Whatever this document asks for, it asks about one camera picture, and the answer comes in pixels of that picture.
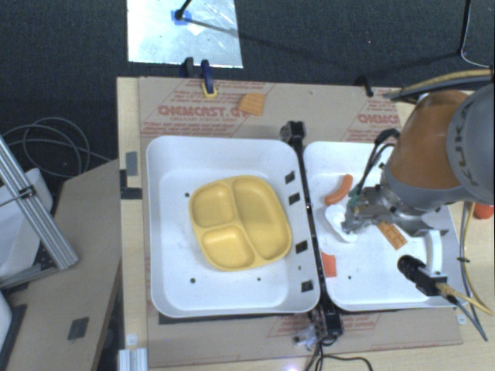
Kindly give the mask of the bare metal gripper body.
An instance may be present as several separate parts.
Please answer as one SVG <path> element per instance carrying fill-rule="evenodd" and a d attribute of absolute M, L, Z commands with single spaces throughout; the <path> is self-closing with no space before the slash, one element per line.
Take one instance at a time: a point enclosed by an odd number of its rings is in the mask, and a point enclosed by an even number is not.
<path fill-rule="evenodd" d="M 368 226 L 381 223 L 394 224 L 410 237 L 423 237 L 433 230 L 441 236 L 449 232 L 449 228 L 435 228 L 424 220 L 424 211 L 405 205 L 388 185 L 376 185 L 361 188 L 356 185 L 348 194 L 345 218 L 353 221 L 353 228 L 360 220 L 367 220 Z"/>

